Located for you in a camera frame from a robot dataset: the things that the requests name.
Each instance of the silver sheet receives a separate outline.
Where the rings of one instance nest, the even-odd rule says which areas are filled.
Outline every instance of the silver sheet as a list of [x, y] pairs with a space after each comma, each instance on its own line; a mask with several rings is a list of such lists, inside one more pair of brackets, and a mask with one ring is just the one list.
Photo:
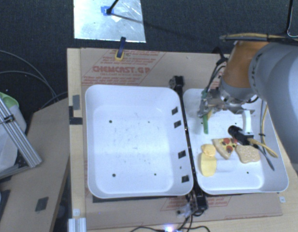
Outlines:
[[145, 43], [140, 0], [120, 0], [115, 15], [104, 15], [102, 7], [115, 0], [74, 0], [74, 37], [76, 39]]

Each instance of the black pole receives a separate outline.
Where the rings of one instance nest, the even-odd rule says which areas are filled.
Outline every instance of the black pole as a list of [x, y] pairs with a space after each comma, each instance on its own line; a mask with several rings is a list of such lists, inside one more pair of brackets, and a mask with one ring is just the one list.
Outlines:
[[112, 11], [112, 9], [114, 8], [114, 6], [116, 5], [117, 2], [119, 2], [119, 0], [115, 0], [114, 3], [111, 5], [111, 7], [106, 10], [107, 15], [111, 15], [111, 11]]
[[287, 32], [289, 30], [290, 20], [292, 18], [292, 12], [293, 12], [293, 2], [294, 2], [294, 0], [289, 0], [288, 16], [287, 16], [287, 24], [286, 24], [285, 32]]

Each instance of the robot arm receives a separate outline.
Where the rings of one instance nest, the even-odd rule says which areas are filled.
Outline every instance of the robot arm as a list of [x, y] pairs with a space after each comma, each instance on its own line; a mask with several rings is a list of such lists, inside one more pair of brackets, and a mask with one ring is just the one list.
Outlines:
[[237, 42], [219, 87], [201, 100], [198, 116], [228, 109], [242, 114], [254, 95], [267, 102], [277, 134], [298, 174], [298, 46]]

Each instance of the plastic tray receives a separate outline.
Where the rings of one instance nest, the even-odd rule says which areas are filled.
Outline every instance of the plastic tray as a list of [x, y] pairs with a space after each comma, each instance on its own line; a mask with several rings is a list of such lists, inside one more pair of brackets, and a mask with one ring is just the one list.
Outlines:
[[99, 198], [176, 196], [193, 187], [178, 95], [94, 85], [85, 93], [88, 187]]
[[[269, 114], [265, 120], [266, 143], [277, 154], [278, 158], [270, 157], [275, 171], [273, 171], [265, 157], [260, 154], [261, 160], [258, 162], [243, 164], [236, 152], [233, 152], [228, 160], [225, 160], [218, 152], [217, 168], [213, 176], [204, 177], [198, 167], [198, 157], [201, 145], [212, 144], [214, 138], [230, 137], [227, 130], [229, 126], [236, 125], [242, 128], [243, 120], [241, 115], [234, 115], [230, 111], [220, 111], [211, 115], [209, 124], [209, 134], [203, 131], [202, 120], [197, 117], [199, 110], [202, 89], [189, 89], [184, 93], [184, 106], [188, 124], [188, 131], [193, 151], [193, 158], [197, 172], [199, 186], [208, 194], [239, 194], [254, 192], [280, 192], [287, 188], [288, 177], [281, 156], [279, 146], [274, 134], [273, 126]], [[246, 109], [255, 109], [251, 115], [252, 129], [255, 139], [260, 141], [260, 99], [252, 104], [245, 104]]]

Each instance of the dark floor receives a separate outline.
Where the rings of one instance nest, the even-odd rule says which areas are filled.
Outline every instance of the dark floor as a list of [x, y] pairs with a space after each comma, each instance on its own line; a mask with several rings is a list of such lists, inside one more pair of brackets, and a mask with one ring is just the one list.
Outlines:
[[[147, 43], [127, 49], [230, 53], [227, 33], [280, 33], [285, 30], [289, 0], [141, 0]], [[298, 34], [298, 0], [294, 0], [291, 33]], [[73, 0], [0, 0], [0, 50], [33, 64], [57, 94], [67, 91], [66, 49], [117, 48], [118, 42], [73, 38]], [[26, 71], [27, 64], [0, 53], [0, 72]], [[20, 103], [26, 120], [52, 96], [40, 80], [21, 73], [0, 74], [0, 91]]]

